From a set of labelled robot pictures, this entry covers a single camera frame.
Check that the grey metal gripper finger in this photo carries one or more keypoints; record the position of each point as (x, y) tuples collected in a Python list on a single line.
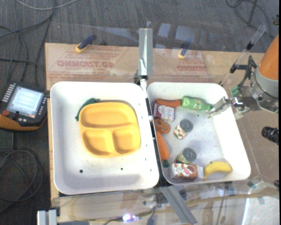
[(223, 101), (216, 111)]

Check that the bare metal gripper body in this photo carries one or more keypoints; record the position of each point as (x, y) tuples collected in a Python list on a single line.
[(260, 99)]

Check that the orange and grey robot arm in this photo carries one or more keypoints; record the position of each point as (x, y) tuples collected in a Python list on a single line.
[(270, 62)]

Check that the green plastic bottle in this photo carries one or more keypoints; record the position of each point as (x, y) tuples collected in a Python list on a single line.
[(194, 103)]

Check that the white plastic tray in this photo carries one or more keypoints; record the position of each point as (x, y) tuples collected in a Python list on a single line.
[(215, 139), (68, 137)]

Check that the white and red small can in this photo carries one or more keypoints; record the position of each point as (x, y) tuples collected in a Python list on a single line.
[(182, 130)]

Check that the orange toy sausage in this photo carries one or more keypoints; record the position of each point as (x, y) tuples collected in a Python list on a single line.
[(167, 102)]

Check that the red and white carton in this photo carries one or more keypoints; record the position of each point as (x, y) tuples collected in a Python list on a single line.
[(164, 112)]

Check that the green and red small can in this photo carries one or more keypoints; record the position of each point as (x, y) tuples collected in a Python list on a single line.
[(186, 156)]

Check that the yellow banana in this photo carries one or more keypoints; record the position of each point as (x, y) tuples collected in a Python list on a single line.
[(216, 167)]

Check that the brown toy pretzel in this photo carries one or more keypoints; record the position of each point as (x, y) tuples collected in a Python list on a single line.
[(159, 123)]

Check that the orange toy carrot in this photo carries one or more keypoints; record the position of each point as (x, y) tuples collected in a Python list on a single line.
[(162, 147)]

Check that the orange and white carton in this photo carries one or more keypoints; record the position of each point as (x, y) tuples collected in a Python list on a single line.
[(183, 171)]

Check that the yellow divided plate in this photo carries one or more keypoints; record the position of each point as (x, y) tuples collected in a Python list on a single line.
[(107, 128)]

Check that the brown cardboard board red print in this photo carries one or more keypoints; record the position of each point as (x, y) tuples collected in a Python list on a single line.
[(96, 64)]

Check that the dark green toy vegetable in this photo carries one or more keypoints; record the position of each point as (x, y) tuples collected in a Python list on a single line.
[(86, 103)]

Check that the black cylinder on white bracket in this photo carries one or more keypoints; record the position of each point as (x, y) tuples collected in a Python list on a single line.
[(270, 133)]

